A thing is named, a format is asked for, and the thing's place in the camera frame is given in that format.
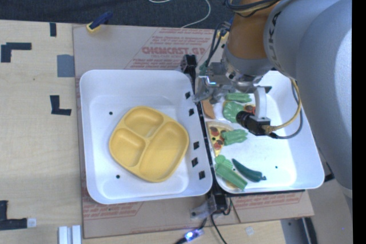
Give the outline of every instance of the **toy pizza slice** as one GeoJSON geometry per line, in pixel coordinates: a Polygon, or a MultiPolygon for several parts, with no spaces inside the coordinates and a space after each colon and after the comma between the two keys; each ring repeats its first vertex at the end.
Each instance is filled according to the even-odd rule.
{"type": "Polygon", "coordinates": [[[213,152],[215,157],[217,157],[224,147],[224,139],[221,134],[226,131],[232,131],[234,128],[230,125],[216,121],[208,121],[206,122],[206,126],[213,152]]]}

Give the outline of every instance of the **blue light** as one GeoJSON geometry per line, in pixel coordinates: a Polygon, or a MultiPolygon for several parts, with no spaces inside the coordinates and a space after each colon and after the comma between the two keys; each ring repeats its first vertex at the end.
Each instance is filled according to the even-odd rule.
{"type": "Polygon", "coordinates": [[[185,234],[186,239],[191,239],[191,237],[193,237],[193,232],[188,232],[187,234],[185,234]]]}

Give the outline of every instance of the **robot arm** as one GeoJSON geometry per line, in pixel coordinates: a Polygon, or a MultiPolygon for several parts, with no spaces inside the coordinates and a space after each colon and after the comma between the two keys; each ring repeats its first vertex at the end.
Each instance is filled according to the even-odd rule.
{"type": "Polygon", "coordinates": [[[232,2],[222,60],[201,75],[196,100],[253,92],[272,68],[296,80],[316,145],[352,212],[352,0],[232,2]]]}

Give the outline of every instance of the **dark green toy cucumber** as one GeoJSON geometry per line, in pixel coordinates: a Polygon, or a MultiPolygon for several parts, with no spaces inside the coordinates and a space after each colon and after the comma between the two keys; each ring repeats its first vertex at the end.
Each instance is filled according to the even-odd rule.
{"type": "Polygon", "coordinates": [[[236,168],[236,170],[243,175],[246,179],[253,181],[253,182],[259,182],[261,180],[267,180],[265,176],[262,175],[262,172],[251,170],[241,163],[239,163],[237,160],[232,159],[233,164],[236,168]]]}

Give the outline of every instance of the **white tray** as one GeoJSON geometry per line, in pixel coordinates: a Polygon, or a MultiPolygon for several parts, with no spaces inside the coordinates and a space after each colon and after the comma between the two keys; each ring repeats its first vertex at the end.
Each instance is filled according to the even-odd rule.
{"type": "Polygon", "coordinates": [[[80,79],[86,185],[103,204],[192,197],[212,187],[205,142],[189,78],[174,70],[91,70],[80,79]],[[109,153],[109,138],[123,115],[149,106],[186,128],[189,147],[166,181],[147,182],[121,167],[109,153]]]}
{"type": "MultiPolygon", "coordinates": [[[[260,82],[261,86],[272,86],[266,95],[267,114],[271,125],[281,125],[290,120],[297,109],[290,80],[278,71],[270,71],[260,82]]],[[[255,104],[254,95],[250,94],[255,104]]],[[[238,123],[231,123],[222,115],[222,103],[215,104],[215,121],[226,123],[234,129],[242,129],[238,123]]],[[[286,136],[294,133],[299,126],[299,117],[289,126],[276,131],[286,136]]],[[[216,176],[218,184],[228,193],[267,193],[274,191],[293,191],[318,188],[324,181],[324,169],[315,145],[309,122],[303,113],[303,126],[299,134],[291,139],[273,139],[267,136],[255,136],[248,132],[247,140],[224,146],[220,152],[227,159],[236,159],[244,166],[261,171],[265,181],[251,182],[244,191],[227,184],[216,176]]]]}

